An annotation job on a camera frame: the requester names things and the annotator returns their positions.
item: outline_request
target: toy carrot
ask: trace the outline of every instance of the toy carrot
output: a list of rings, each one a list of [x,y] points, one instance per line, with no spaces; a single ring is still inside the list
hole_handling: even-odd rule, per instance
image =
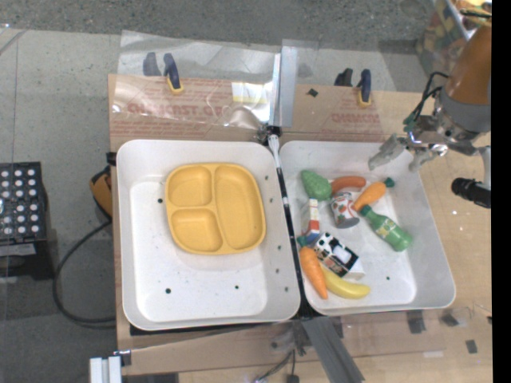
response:
[[[374,182],[367,186],[361,195],[353,202],[353,208],[360,211],[366,204],[374,203],[385,195],[386,188],[392,188],[394,181],[387,177],[384,182]]]
[[[365,185],[366,178],[361,176],[340,176],[330,183],[332,195],[344,188],[363,188]]]
[[[300,264],[303,272],[311,282],[312,286],[323,299],[328,298],[327,282],[325,274],[321,270],[321,263],[316,256],[314,250],[310,247],[302,247],[299,252]]]

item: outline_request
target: orange carrot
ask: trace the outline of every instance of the orange carrot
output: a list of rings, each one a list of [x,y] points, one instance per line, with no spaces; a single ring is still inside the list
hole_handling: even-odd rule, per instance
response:
[[[367,186],[362,194],[353,202],[353,208],[360,211],[366,204],[374,203],[385,195],[386,188],[394,186],[394,181],[387,177],[384,182],[374,182]]]
[[[328,298],[327,282],[325,281],[325,274],[321,270],[321,263],[314,250],[310,247],[302,247],[299,252],[300,263],[303,272],[311,282],[312,286],[323,299]]]
[[[330,185],[334,195],[344,188],[363,188],[366,185],[366,179],[361,176],[341,176],[334,179]]]

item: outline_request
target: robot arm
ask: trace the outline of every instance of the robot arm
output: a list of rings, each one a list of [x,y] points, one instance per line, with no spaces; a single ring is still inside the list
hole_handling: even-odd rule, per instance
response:
[[[448,150],[466,156],[481,155],[485,181],[456,179],[454,194],[476,204],[491,206],[491,168],[489,147],[476,148],[473,142],[491,130],[491,17],[469,39],[449,76],[432,73],[421,102],[403,121],[405,136],[392,135],[369,160],[373,170],[398,157],[405,149],[414,154],[409,169],[416,172],[425,162],[444,156]],[[446,79],[443,86],[431,89],[434,77]],[[431,115],[421,114],[426,100],[435,99]]]

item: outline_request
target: white plastic tray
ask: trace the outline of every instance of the white plastic tray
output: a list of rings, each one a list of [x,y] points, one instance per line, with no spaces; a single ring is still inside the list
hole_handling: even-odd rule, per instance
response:
[[[371,292],[362,299],[345,299],[329,293],[321,299],[305,279],[307,300],[321,314],[337,316],[392,310],[429,309],[448,306],[455,296],[449,264],[434,223],[419,174],[408,170],[412,155],[399,158],[370,171],[367,161],[380,144],[292,141],[282,146],[280,158],[295,233],[300,232],[300,207],[307,202],[300,172],[312,170],[334,179],[359,175],[368,184],[391,177],[395,187],[373,205],[377,213],[388,215],[414,237],[406,251],[395,252],[370,229],[366,219],[355,227],[335,227],[328,202],[320,207],[320,230],[328,231],[350,247],[362,260],[366,275],[359,281]]]
[[[235,163],[255,177],[267,233],[254,250],[196,255],[173,241],[166,216],[167,175],[183,164]],[[300,296],[275,163],[249,142],[132,140],[117,153],[122,298],[143,330],[277,322]]]

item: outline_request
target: bottle label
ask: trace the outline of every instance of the bottle label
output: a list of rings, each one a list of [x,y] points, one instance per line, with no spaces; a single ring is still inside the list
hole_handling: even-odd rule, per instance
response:
[[[383,224],[378,227],[376,230],[376,234],[378,234],[383,239],[386,239],[386,237],[396,228],[396,223],[392,221],[391,219],[385,219]]]

